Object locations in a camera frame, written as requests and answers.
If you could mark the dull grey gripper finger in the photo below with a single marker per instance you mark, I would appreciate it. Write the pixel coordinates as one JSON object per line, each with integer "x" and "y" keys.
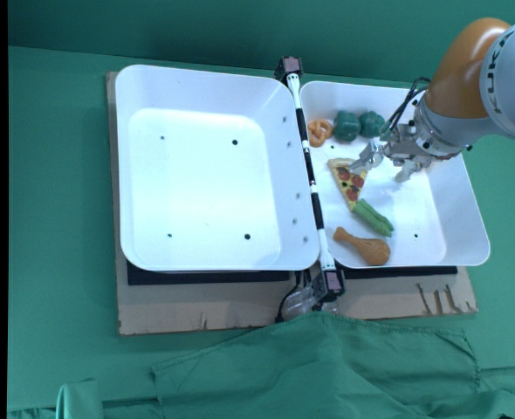
{"x": 372, "y": 152}
{"x": 358, "y": 165}

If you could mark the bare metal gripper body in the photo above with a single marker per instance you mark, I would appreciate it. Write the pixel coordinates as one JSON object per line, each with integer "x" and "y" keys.
{"x": 408, "y": 146}

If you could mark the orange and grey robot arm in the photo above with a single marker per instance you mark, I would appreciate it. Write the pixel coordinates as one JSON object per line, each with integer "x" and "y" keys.
{"x": 493, "y": 85}

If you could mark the toy pizza slice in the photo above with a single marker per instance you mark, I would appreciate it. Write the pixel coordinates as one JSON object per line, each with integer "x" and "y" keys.
{"x": 349, "y": 186}

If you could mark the green toy broccoli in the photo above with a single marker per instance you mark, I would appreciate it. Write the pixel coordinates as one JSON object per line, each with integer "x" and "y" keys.
{"x": 347, "y": 125}
{"x": 372, "y": 124}

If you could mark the black and white thin rod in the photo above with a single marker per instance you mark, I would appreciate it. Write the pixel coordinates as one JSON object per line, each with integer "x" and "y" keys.
{"x": 312, "y": 177}

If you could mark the orange toy pretzel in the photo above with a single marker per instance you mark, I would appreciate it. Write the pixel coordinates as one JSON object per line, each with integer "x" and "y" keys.
{"x": 318, "y": 132}

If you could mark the green toy asparagus bundle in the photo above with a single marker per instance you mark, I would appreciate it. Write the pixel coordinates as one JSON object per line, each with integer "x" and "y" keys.
{"x": 374, "y": 217}

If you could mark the white plastic tray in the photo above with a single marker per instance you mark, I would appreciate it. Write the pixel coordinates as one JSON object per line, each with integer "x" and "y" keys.
{"x": 419, "y": 216}
{"x": 205, "y": 181}

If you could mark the orange toy chicken drumstick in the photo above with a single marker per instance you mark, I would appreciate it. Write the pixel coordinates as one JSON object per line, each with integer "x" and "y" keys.
{"x": 368, "y": 248}

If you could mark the brown cardboard board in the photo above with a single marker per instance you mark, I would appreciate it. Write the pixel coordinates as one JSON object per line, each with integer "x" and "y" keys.
{"x": 222, "y": 304}

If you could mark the green cloth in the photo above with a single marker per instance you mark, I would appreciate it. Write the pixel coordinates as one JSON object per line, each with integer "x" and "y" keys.
{"x": 336, "y": 369}

